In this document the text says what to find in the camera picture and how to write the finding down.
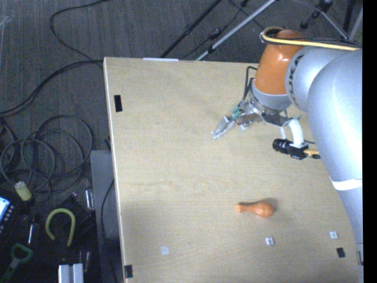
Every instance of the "yellow cable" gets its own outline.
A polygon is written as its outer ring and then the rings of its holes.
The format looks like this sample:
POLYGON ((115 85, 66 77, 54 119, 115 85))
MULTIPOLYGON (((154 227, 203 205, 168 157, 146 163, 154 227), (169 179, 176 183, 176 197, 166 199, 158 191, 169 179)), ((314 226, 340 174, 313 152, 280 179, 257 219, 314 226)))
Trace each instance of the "yellow cable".
POLYGON ((281 39, 281 38, 271 38, 267 36, 267 33, 271 30, 276 30, 276 32, 284 30, 281 27, 267 27, 262 33, 260 37, 262 40, 267 42, 275 43, 275 44, 287 44, 287 45, 302 45, 302 46, 314 46, 314 47, 323 47, 323 48, 332 48, 336 50, 348 50, 348 51, 355 51, 359 50, 358 47, 350 47, 346 45, 338 45, 338 44, 328 44, 328 43, 321 43, 321 42, 314 42, 314 41, 303 41, 303 40, 291 40, 291 39, 281 39))
POLYGON ((68 237, 68 242, 67 242, 67 246, 70 247, 72 244, 73 235, 75 232, 75 225, 76 225, 76 217, 70 210, 63 209, 63 208, 53 210, 48 215, 47 220, 46 220, 46 224, 45 224, 46 233, 51 238, 51 240, 55 240, 55 236, 51 233, 49 229, 49 223, 51 222, 52 217, 57 213, 66 213, 71 217, 71 230, 70 230, 70 236, 68 237))

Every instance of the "metal pole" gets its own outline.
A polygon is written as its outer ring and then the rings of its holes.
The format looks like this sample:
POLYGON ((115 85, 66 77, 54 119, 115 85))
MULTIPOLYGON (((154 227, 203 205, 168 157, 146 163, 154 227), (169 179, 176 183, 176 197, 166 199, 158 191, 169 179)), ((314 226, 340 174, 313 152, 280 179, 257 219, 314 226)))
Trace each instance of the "metal pole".
POLYGON ((266 8, 268 8, 271 4, 276 2, 278 0, 268 0, 265 4, 263 4, 257 11, 249 15, 244 21, 242 21, 239 25, 234 27, 230 32, 228 32, 225 36, 223 36, 221 39, 219 39, 217 42, 211 45, 210 49, 207 50, 205 53, 203 53, 201 56, 199 56, 196 60, 200 61, 205 56, 210 54, 212 51, 214 51, 219 45, 221 45, 223 42, 225 42, 229 37, 231 37, 233 34, 235 34, 238 30, 243 28, 247 23, 249 23, 252 19, 254 19, 256 16, 258 16, 261 12, 263 12, 266 8))

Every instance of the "yellow curved handle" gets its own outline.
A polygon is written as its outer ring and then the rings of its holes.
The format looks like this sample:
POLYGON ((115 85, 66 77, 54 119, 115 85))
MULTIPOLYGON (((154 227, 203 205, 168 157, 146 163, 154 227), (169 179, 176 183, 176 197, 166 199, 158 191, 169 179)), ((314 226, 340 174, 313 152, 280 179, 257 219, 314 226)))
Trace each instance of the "yellow curved handle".
POLYGON ((72 244, 73 235, 75 232, 75 225, 76 225, 76 217, 70 210, 63 209, 63 208, 53 210, 48 215, 47 220, 46 220, 46 225, 45 225, 46 233, 51 238, 51 240, 55 240, 55 236, 51 233, 49 229, 49 223, 51 222, 52 217, 54 217, 54 215, 57 213, 66 213, 71 217, 71 230, 70 230, 70 236, 68 237, 68 242, 67 242, 67 246, 70 247, 72 244))

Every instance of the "yellow cylinder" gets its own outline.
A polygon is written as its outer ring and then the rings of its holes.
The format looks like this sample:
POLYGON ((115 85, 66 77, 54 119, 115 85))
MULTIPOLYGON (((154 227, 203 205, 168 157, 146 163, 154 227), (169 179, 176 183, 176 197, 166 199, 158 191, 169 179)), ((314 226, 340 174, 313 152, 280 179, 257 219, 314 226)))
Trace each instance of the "yellow cylinder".
POLYGON ((25 182, 17 182, 14 184, 14 188, 22 201, 29 201, 32 198, 31 192, 25 182))

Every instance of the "tripod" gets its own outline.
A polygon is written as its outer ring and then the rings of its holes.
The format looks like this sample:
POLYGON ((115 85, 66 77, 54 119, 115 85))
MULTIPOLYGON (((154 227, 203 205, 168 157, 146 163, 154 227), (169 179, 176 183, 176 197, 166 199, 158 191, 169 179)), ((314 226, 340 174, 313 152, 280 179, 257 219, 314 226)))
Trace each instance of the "tripod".
MULTIPOLYGON (((241 28, 243 28, 252 19, 254 19, 256 16, 258 16, 260 13, 262 13, 266 8, 268 8, 269 6, 271 6, 273 3, 277 2, 277 1, 279 1, 279 0, 268 0, 259 9, 257 9, 251 15, 249 15, 245 20, 243 20, 239 25, 237 25, 236 27, 234 27, 230 32, 228 32, 226 35, 224 35, 221 39, 219 39, 214 44, 211 44, 211 46, 209 47, 209 49, 206 52, 204 52, 202 55, 200 55, 196 60, 200 61, 204 57, 206 57, 207 55, 211 54, 219 45, 221 45, 222 43, 224 43, 228 38, 230 38, 238 30, 240 30, 241 28)), ((340 29, 339 27, 337 27, 336 24, 333 23, 330 20, 330 18, 325 14, 326 11, 330 8, 330 6, 332 4, 332 1, 333 0, 321 0, 317 4, 316 9, 312 12, 312 14, 310 16, 308 16, 306 19, 303 20, 303 22, 301 23, 301 27, 305 28, 307 26, 307 23, 308 23, 308 21, 310 19, 312 19, 312 18, 315 19, 319 15, 323 15, 324 18, 330 22, 331 26, 333 26, 337 30, 337 32, 340 33, 340 35, 345 40, 353 40, 353 38, 349 38, 347 36, 346 32, 342 31, 342 29, 340 29)), ((361 9, 361 12, 360 12, 360 14, 359 14, 359 16, 358 16, 358 18, 356 20, 355 26, 353 27, 353 30, 350 33, 350 35, 352 35, 353 37, 355 37, 357 30, 361 27, 361 24, 362 24, 362 9, 361 9)))

